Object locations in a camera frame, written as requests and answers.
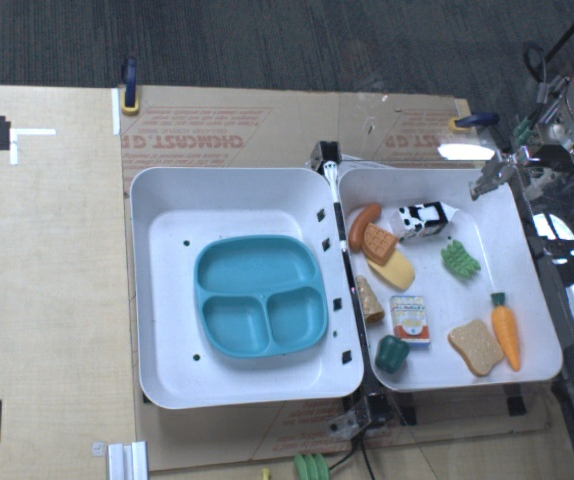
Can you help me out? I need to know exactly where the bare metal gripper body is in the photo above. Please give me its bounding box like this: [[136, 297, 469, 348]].
[[515, 101, 574, 171]]

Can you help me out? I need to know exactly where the black block with thin wires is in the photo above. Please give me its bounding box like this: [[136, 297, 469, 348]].
[[310, 140, 343, 172], [326, 391, 394, 440]]

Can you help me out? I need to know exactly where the black and white milk carton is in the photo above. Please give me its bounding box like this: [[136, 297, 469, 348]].
[[389, 201, 459, 244]]

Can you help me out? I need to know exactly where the orange sausage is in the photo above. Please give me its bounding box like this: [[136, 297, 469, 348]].
[[347, 202, 383, 254]]

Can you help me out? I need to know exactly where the dark green bell pepper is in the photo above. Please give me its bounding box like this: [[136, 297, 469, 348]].
[[374, 334, 411, 375]]

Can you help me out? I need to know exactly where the thin black and white rod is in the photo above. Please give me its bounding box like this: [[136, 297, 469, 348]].
[[323, 161, 369, 399]]

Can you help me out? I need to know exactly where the blue divided plate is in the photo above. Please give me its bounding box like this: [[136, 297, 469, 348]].
[[193, 234, 330, 360]]

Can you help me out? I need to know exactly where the beige bread slice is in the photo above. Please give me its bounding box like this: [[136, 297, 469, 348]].
[[447, 318, 506, 378]]

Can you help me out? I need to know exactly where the white plastic tray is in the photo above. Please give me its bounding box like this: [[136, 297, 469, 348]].
[[337, 166, 564, 393], [129, 166, 366, 410]]

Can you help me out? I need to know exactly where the brown cardboard board red print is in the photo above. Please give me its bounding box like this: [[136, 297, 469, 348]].
[[119, 85, 553, 472]]

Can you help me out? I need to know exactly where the small white and orange carton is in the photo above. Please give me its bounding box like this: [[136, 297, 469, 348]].
[[389, 294, 433, 346]]

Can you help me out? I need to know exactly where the yellow cheese wedge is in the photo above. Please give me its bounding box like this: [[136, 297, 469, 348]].
[[365, 248, 417, 292]]

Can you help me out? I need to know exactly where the brown waffle biscuit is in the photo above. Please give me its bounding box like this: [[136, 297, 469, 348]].
[[362, 222, 400, 268]]

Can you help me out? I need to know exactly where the orange carrot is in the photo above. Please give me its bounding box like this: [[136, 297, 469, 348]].
[[489, 291, 523, 373]]

